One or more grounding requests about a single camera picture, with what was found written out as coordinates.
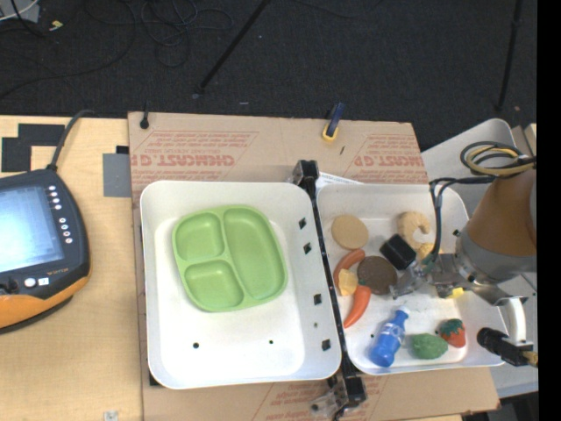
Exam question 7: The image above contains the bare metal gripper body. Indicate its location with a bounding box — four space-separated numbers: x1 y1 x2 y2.
425 252 484 300

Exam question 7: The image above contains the white plastic tray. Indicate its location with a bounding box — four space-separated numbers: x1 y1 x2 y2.
315 182 512 376
139 180 343 390

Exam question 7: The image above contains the red strawberry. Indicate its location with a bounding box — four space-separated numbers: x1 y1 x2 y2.
438 318 467 349

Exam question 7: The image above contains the yellow cheese piece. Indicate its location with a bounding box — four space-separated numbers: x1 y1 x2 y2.
337 268 360 297

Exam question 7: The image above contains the brown round biscuit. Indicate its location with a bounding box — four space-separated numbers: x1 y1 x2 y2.
356 255 399 296

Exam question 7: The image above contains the black cylinder on white bracket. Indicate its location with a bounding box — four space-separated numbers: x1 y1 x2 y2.
476 296 536 367

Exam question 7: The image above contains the green divided plate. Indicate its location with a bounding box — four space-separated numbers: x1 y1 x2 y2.
171 204 290 313

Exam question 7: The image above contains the black block with thin wires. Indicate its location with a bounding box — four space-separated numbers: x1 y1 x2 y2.
291 159 320 188
309 375 368 421

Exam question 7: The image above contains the thin black rod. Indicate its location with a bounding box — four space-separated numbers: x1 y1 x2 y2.
302 177 361 395

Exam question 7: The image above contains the brown cardboard board red print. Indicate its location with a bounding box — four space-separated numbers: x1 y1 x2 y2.
126 111 501 421

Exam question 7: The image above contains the orange sausage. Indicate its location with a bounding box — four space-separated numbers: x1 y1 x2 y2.
332 247 366 296

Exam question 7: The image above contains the green broccoli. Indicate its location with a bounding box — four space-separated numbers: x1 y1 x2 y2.
408 332 450 360

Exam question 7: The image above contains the black cube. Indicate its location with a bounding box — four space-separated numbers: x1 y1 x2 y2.
379 233 418 272

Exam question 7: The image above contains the blue bottle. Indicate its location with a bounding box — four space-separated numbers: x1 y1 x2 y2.
368 305 411 368

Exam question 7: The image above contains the tan round biscuit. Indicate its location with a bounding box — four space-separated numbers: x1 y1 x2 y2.
330 214 371 251

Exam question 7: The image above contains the orange carrot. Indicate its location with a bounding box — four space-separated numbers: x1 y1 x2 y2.
343 283 373 330

